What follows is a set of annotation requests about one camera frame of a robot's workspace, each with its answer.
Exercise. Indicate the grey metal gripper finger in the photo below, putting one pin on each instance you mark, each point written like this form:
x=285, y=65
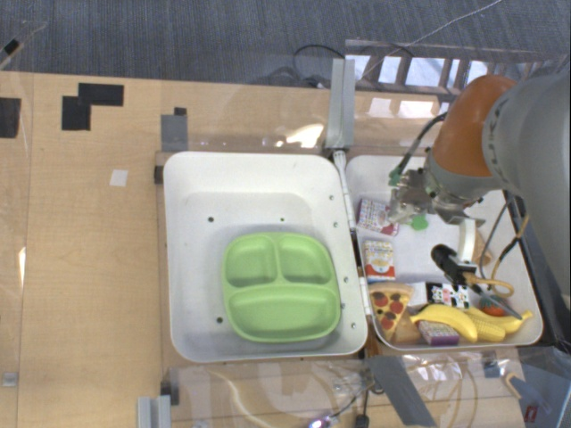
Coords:
x=416, y=209
x=397, y=212

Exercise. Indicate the red and white carton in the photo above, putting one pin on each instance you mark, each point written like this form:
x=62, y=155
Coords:
x=378, y=261

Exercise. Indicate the black and white patterned carton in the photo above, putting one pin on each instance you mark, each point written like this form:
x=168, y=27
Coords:
x=448, y=294

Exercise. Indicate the toy pizza slice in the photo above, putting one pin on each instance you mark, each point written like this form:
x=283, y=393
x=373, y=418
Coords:
x=388, y=306

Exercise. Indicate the yellow banana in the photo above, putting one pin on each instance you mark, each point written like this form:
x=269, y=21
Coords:
x=446, y=317

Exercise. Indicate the red strawberry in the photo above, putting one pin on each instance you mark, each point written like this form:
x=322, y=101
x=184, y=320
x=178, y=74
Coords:
x=490, y=307

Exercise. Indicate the purple patterned box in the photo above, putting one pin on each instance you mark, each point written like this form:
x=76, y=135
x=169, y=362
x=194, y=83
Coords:
x=439, y=333

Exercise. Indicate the green divided plate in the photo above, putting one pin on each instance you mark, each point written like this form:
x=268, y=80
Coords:
x=281, y=310

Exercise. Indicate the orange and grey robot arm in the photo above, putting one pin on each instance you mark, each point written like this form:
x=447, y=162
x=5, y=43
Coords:
x=526, y=127

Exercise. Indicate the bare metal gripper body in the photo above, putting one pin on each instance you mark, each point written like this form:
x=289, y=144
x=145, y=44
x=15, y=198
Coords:
x=419, y=190

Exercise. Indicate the brown biscuit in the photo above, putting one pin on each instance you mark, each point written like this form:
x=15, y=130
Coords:
x=482, y=248

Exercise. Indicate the pink patterned packet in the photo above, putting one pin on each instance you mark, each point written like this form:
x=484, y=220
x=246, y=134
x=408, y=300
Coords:
x=370, y=214

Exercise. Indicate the brown bread slice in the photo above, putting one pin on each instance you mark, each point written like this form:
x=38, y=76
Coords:
x=408, y=330

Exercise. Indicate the yellow corn cob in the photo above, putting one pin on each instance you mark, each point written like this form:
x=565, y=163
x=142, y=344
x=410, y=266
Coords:
x=490, y=328

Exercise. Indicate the white plastic tray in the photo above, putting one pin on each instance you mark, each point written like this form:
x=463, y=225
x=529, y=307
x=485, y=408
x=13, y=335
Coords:
x=201, y=185
x=415, y=257

